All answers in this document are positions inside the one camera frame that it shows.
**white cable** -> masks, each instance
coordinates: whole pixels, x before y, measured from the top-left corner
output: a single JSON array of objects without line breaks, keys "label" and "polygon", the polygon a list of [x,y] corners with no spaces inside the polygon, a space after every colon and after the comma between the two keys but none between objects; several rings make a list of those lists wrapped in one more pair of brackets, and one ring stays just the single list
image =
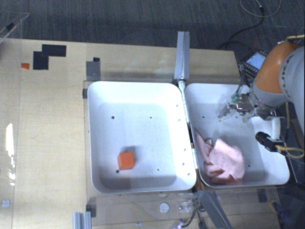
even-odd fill
[{"label": "white cable", "polygon": [[[261,3],[260,3],[258,0],[254,0],[254,1],[256,1],[256,2],[259,4],[259,7],[262,7]],[[264,16],[263,16],[263,15],[260,15],[260,14],[255,14],[255,13],[250,12],[248,9],[246,9],[246,8],[243,6],[242,0],[239,0],[239,3],[240,3],[240,6],[242,6],[243,10],[245,10],[247,13],[252,14],[252,15],[254,15],[254,16],[256,16],[256,17],[268,18],[268,17],[271,17],[271,16],[275,15],[275,14],[279,11],[279,9],[280,9],[280,7],[281,7],[281,4],[282,4],[282,0],[280,0],[280,3],[279,3],[279,5],[278,5],[278,7],[277,7],[277,9],[276,9],[276,11],[275,11],[274,13],[272,13],[272,14],[270,14],[270,15],[264,15]]]}]

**gray carpet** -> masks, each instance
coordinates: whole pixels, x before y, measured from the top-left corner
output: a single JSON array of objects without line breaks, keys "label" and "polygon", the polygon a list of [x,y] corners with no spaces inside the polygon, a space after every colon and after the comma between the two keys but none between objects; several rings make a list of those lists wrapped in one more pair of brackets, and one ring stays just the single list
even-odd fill
[{"label": "gray carpet", "polygon": [[[177,31],[189,31],[191,47],[213,49],[260,18],[246,13],[239,0],[0,0],[0,25],[18,12],[30,12],[27,39],[102,42],[174,47]],[[259,14],[258,5],[243,0]],[[265,15],[280,0],[259,0]],[[279,12],[235,40],[270,50],[286,36],[304,31],[304,0],[283,0]],[[242,50],[237,45],[230,46]]]}]

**transparent acrylic panel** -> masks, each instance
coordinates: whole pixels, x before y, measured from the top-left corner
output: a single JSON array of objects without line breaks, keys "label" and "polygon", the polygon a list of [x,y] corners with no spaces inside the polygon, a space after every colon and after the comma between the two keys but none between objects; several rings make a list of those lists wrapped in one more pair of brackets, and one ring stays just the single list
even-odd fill
[{"label": "transparent acrylic panel", "polygon": [[0,221],[12,227],[21,84],[22,20],[0,25]]}]

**pink towel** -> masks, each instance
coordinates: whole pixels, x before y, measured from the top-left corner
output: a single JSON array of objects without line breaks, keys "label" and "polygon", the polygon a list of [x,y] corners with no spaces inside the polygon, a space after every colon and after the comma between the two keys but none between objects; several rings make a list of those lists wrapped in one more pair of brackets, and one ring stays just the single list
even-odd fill
[{"label": "pink towel", "polygon": [[197,144],[204,159],[204,172],[215,184],[240,185],[244,176],[244,157],[236,146],[229,146],[220,138],[213,147],[195,133]]}]

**device screen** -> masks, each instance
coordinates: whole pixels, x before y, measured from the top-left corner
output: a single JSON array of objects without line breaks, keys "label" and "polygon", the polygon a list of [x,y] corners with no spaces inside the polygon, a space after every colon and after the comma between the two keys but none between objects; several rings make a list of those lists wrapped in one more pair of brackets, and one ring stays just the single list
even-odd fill
[{"label": "device screen", "polygon": [[264,60],[265,60],[265,56],[262,55],[261,53],[259,52],[256,52],[250,59],[248,59],[246,62],[249,64],[249,65],[252,65],[253,67],[255,67],[256,69],[260,69]]}]

